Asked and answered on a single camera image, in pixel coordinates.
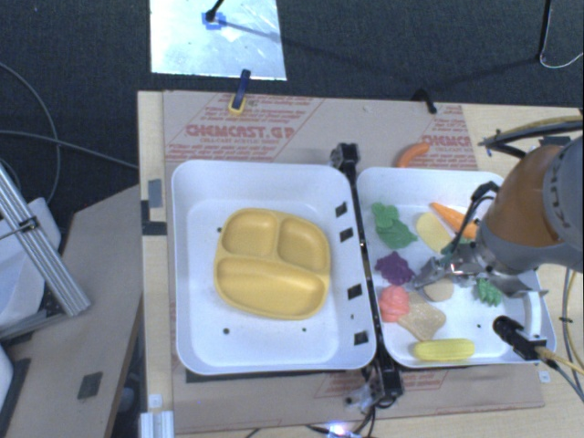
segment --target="wooden table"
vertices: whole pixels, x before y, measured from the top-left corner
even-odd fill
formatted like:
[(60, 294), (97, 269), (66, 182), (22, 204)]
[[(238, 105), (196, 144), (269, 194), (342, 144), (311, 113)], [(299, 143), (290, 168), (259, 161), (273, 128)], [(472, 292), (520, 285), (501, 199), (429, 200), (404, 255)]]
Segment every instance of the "wooden table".
[(30, 360), (7, 438), (111, 435), (141, 323), (138, 187), (75, 214), (63, 261), (91, 307), (6, 350)]
[[(507, 106), (463, 105), (472, 144), (476, 145), (484, 136), (494, 134), (495, 129), (509, 130), (534, 120), (578, 115), (576, 109), (530, 108)], [(149, 188), (158, 183), (164, 189), (164, 135), (162, 94), (142, 92), (139, 94), (140, 156), (141, 156), (141, 199), (149, 200)], [(535, 141), (521, 141), (517, 144), (524, 149), (537, 145)], [(503, 154), (487, 157), (485, 151), (474, 146), (479, 170), (495, 172), (506, 176), (516, 160)], [(148, 208), (149, 221), (166, 221), (164, 193), (162, 201)], [(149, 412), (171, 411), (171, 338), (169, 316), (169, 278), (167, 242), (164, 235), (152, 232), (142, 239), (144, 261), (144, 316), (146, 332), (146, 370)], [(565, 355), (561, 339), (561, 326), (558, 317), (561, 309), (561, 289), (564, 270), (557, 266), (543, 266), (539, 278), (544, 288), (549, 289), (547, 306), (558, 336), (558, 353)], [(582, 278), (578, 275), (576, 290), (569, 307), (569, 315), (574, 319), (574, 339), (577, 349), (582, 352)], [(581, 403), (573, 390), (555, 372), (550, 372), (549, 383), (541, 385), (546, 403), (544, 408), (440, 415), (432, 417), (400, 418), (379, 420), (374, 435), (378, 437), (425, 436), (452, 437), (472, 436), (530, 436), (548, 437), (556, 433), (572, 433), (584, 428), (584, 415)], [(192, 436), (243, 438), (246, 431), (198, 433)], [(299, 437), (315, 436), (305, 427), (266, 428), (257, 436), (261, 437)]]

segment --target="toy food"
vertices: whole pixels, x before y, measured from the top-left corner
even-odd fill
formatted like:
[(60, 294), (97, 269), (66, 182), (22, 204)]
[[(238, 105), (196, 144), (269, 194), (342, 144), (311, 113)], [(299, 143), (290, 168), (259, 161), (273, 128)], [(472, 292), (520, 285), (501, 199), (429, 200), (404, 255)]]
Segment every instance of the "toy food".
[(446, 315), (426, 302), (417, 292), (411, 292), (410, 313), (400, 317), (398, 324), (408, 329), (418, 340), (430, 340), (444, 326)]
[(410, 312), (410, 296), (400, 286), (385, 287), (381, 291), (379, 304), (381, 319), (387, 323), (394, 323)]
[(410, 161), (418, 156), (424, 155), (430, 150), (430, 143), (428, 142), (418, 142), (410, 146), (407, 150), (403, 152), (400, 159), (396, 162), (396, 167), (407, 167)]
[(452, 240), (448, 231), (433, 213), (424, 213), (418, 218), (416, 232), (436, 253), (440, 253)]
[(501, 291), (483, 277), (476, 279), (476, 294), (481, 302), (491, 307), (498, 307), (501, 303)]
[(270, 318), (305, 319), (330, 283), (329, 240), (293, 214), (246, 208), (227, 218), (214, 260), (214, 286), (233, 307)]
[(456, 361), (468, 359), (475, 353), (470, 339), (437, 339), (416, 342), (412, 354), (424, 361)]
[(408, 226), (400, 221), (398, 209), (383, 203), (374, 203), (371, 206), (375, 216), (375, 230), (380, 239), (392, 250), (405, 248), (418, 237), (410, 232)]
[(408, 266), (408, 262), (398, 255), (398, 252), (391, 252), (377, 260), (375, 270), (381, 271), (384, 279), (391, 284), (401, 286), (410, 282), (415, 274)]
[(454, 283), (448, 277), (440, 279), (433, 284), (428, 284), (422, 288), (423, 293), (432, 302), (444, 302), (453, 296)]
[[(444, 206), (439, 203), (430, 203), (430, 206), (434, 209), (436, 213), (440, 215), (444, 219), (444, 221), (455, 231), (458, 232), (460, 230), (461, 225), (463, 224), (464, 214), (459, 213), (458, 211)], [(476, 239), (476, 224), (471, 222), (466, 225), (463, 231), (463, 237), (468, 238), (470, 240)]]

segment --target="yellow divided plate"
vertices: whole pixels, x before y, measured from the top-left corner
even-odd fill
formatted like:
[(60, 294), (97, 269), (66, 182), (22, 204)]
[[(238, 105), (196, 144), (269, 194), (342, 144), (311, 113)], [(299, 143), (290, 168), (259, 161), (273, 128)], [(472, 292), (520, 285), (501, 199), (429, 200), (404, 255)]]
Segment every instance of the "yellow divided plate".
[(329, 240), (306, 219), (247, 208), (225, 222), (214, 285), (230, 305), (270, 318), (305, 319), (320, 310), (329, 283)]

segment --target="hinged white tray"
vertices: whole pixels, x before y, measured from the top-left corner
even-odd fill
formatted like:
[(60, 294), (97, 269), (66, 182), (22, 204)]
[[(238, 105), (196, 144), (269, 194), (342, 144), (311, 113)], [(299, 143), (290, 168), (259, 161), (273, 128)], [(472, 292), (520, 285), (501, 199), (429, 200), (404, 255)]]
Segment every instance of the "hinged white tray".
[[(417, 217), (438, 202), (463, 211), (476, 186), (501, 178), (487, 172), (372, 168), (358, 179), (360, 206), (372, 279), (379, 293), (388, 285), (372, 268), (391, 252), (375, 233), (371, 205), (397, 206), (412, 231)], [(324, 307), (304, 320), (260, 317), (233, 308), (214, 289), (213, 262), (218, 229), (242, 208), (295, 214), (319, 226), (331, 248), (330, 290)], [(369, 294), (349, 182), (324, 165), (190, 161), (172, 176), (177, 351), (186, 368), (205, 375), (294, 370), (350, 370), (375, 354)], [(341, 242), (340, 235), (351, 234)], [(414, 272), (433, 255), (421, 240), (399, 251)], [(535, 273), (526, 282), (539, 288)], [(435, 339), (468, 338), (476, 346), (464, 362), (430, 363), (411, 354), (415, 338), (395, 323), (383, 323), (385, 347), (410, 368), (524, 362), (492, 330), (499, 315), (525, 323), (534, 302), (506, 298), (484, 305), (470, 287), (434, 304), (447, 317)], [(555, 349), (545, 301), (535, 301), (540, 335)]]

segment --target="cardboard sheet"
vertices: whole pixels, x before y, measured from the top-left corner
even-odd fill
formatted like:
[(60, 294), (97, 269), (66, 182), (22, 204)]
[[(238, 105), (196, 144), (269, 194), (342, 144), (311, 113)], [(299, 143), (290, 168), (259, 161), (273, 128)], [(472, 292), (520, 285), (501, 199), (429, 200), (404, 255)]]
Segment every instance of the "cardboard sheet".
[[(437, 104), (438, 113), (432, 115), (417, 102), (250, 95), (245, 112), (236, 117), (227, 111), (230, 98), (228, 93), (208, 92), (163, 95), (169, 261), (173, 260), (170, 177), (183, 161), (325, 164), (338, 143), (357, 142), (358, 171), (362, 171), (392, 166), (403, 151), (425, 141), (430, 150), (412, 165), (476, 170), (459, 105)], [(176, 356), (172, 265), (169, 281), (177, 434), (362, 418), (344, 401), (362, 386), (360, 371), (223, 378), (187, 372)], [(404, 395), (380, 418), (543, 405), (533, 365), (408, 371), (402, 381)]]

